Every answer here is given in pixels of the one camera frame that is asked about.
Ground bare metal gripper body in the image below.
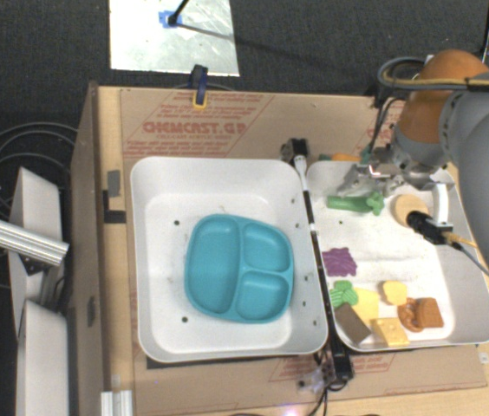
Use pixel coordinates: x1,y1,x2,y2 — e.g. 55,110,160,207
366,157,435,192

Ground orange toy carrot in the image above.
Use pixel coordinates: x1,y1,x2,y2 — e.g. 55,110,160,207
317,152,363,164

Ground green toy broccoli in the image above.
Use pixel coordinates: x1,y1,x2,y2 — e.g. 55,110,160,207
326,191,386,217

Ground beige round biscuit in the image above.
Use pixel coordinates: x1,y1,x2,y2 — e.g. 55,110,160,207
390,193,429,230

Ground thin black and white rod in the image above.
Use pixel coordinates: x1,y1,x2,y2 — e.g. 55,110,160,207
295,155,337,354

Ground purple toy grapes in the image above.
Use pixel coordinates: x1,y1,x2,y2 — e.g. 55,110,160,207
321,247,358,278

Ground yellow toy chip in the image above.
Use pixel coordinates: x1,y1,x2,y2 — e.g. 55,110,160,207
381,280,409,307

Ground green toy lettuce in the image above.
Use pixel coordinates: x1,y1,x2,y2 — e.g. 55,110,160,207
329,280,360,309

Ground brown cardboard board red print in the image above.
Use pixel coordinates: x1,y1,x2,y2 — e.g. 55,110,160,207
118,87,488,397

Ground brown toy pretzel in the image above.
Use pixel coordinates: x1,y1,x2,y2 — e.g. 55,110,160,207
396,297,424,334

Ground brown toy chocolate bar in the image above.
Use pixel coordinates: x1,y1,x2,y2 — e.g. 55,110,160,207
334,302,373,345

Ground white plastic tray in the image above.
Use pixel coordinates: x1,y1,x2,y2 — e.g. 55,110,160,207
306,159,489,354
129,156,329,364

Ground brown toy bread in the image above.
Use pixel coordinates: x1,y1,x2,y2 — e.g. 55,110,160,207
414,296,446,330

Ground yellow toy cheese wedge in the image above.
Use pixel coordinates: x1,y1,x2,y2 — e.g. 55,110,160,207
369,316,411,348

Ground blue divided plate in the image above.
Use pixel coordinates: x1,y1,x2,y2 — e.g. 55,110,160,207
184,213,295,325

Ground black cylinder on white bracket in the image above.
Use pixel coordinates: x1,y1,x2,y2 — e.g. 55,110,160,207
405,182,454,246

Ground black block with thin wires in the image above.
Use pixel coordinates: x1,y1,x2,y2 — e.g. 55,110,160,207
321,348,355,384
280,138,311,165

